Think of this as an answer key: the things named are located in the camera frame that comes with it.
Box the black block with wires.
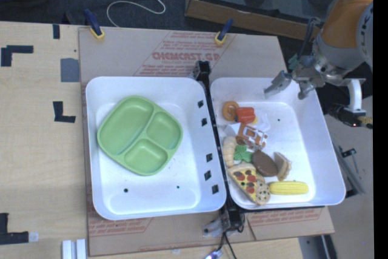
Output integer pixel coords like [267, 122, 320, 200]
[188, 59, 212, 81]
[202, 210, 245, 237]

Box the white plastic tray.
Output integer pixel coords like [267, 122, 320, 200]
[209, 76, 347, 210]
[85, 76, 227, 221]

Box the yellow corn cob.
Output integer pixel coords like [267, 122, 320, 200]
[267, 180, 309, 195]

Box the black cylinder on white bracket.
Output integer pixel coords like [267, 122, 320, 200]
[327, 78, 368, 127]

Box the brown cardboard board red print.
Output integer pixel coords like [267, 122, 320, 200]
[78, 26, 336, 257]

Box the pizza slice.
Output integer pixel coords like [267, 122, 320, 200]
[226, 161, 266, 203]

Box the green leafy vegetable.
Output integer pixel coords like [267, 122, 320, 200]
[232, 144, 253, 163]

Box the orange doughnut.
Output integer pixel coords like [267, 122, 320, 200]
[222, 100, 240, 122]

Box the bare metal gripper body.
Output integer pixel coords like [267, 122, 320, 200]
[291, 55, 346, 87]

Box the thin black rod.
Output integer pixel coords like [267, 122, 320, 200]
[201, 70, 240, 228]

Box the green divided plate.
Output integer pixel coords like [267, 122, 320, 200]
[96, 95, 184, 177]

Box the red bell pepper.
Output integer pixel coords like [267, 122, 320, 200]
[235, 106, 255, 124]

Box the beige croissant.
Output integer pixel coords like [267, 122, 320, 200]
[222, 135, 237, 168]

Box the chocolate chip cookie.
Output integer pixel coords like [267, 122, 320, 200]
[255, 181, 271, 206]

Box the brown round biscuit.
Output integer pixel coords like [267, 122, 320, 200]
[251, 149, 279, 177]

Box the beige sandwich bread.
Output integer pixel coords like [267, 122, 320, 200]
[273, 151, 292, 182]

